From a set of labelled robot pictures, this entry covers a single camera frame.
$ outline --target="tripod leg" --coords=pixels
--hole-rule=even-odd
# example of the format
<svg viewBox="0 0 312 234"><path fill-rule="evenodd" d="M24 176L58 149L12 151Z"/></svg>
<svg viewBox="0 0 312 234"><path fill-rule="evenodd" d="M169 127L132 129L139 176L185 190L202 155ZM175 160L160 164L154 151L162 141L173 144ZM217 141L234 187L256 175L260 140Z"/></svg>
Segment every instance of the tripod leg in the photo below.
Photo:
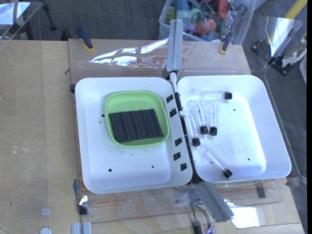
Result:
<svg viewBox="0 0 312 234"><path fill-rule="evenodd" d="M45 11L47 17L48 17L48 20L50 22L50 29L55 31L57 29L56 25L53 23L53 20L52 20L52 17L51 17L51 14L50 14L50 9L49 9L49 5L45 2L45 0L40 0L42 3L43 3L43 10Z"/></svg>

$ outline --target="yellow tube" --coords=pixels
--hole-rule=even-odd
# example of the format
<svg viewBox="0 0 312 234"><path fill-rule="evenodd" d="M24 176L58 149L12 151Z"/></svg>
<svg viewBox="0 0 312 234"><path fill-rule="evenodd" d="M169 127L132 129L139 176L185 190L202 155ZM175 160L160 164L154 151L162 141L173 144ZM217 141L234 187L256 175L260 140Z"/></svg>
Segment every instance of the yellow tube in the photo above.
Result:
<svg viewBox="0 0 312 234"><path fill-rule="evenodd" d="M284 18L294 19L302 10L302 8L307 4L307 2L308 0L297 0L290 8L290 10L286 13Z"/></svg>

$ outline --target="floor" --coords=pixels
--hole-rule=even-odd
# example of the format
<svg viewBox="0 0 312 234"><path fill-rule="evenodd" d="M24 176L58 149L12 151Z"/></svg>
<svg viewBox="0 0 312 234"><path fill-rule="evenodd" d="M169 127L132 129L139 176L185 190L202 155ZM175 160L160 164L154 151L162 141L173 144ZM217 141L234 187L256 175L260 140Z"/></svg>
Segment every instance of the floor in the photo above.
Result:
<svg viewBox="0 0 312 234"><path fill-rule="evenodd" d="M48 18L40 11L40 31L33 25L35 39L60 40L64 29L77 38L81 26L95 39L158 39L159 16L166 0L45 0L56 31L50 30ZM242 44L251 70L259 71L263 60L251 47L265 37L259 20L265 17L282 18L296 0L267 0L255 10L253 20ZM296 16L303 25L295 35L299 39L307 30L307 6ZM273 68L265 74L278 109L282 127L291 147L292 171L290 186L307 233L307 87L299 63L283 76Z"/></svg>

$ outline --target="black cap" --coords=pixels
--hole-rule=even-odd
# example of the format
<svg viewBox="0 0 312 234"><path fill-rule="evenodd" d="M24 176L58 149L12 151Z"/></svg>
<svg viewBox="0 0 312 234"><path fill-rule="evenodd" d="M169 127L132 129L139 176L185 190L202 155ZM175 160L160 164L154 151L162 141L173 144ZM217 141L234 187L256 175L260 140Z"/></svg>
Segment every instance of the black cap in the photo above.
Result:
<svg viewBox="0 0 312 234"><path fill-rule="evenodd" d="M208 127L207 126L202 126L199 129L200 129L200 133L202 135L206 135L208 133Z"/></svg>
<svg viewBox="0 0 312 234"><path fill-rule="evenodd" d="M199 138L193 138L192 139L192 144L193 144L193 146L199 146L200 145Z"/></svg>
<svg viewBox="0 0 312 234"><path fill-rule="evenodd" d="M226 178L229 178L233 175L233 173L229 170L229 169L226 169L224 172L223 172L223 175L226 177Z"/></svg>
<svg viewBox="0 0 312 234"><path fill-rule="evenodd" d="M217 134L217 128L216 127L211 127L210 128L210 135L216 136L216 134Z"/></svg>
<svg viewBox="0 0 312 234"><path fill-rule="evenodd" d="M225 99L232 99L232 97L233 97L232 93L230 93L230 92L225 92L224 93L224 98Z"/></svg>

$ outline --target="green tray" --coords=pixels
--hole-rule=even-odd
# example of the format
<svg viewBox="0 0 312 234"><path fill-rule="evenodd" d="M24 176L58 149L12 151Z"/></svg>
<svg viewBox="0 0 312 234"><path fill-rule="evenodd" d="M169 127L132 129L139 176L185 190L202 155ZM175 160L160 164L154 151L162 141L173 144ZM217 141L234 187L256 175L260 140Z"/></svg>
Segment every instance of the green tray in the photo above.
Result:
<svg viewBox="0 0 312 234"><path fill-rule="evenodd" d="M115 139L109 114L128 111L138 111L138 110L150 110L150 109L155 110L163 136L147 139L131 140L123 143L120 143ZM125 91L113 93L109 95L105 101L105 114L107 116L106 123L108 126L109 135L116 145L132 148L147 147L158 145L164 142L169 137L170 127L166 109L163 105L161 98L153 92Z"/></svg>

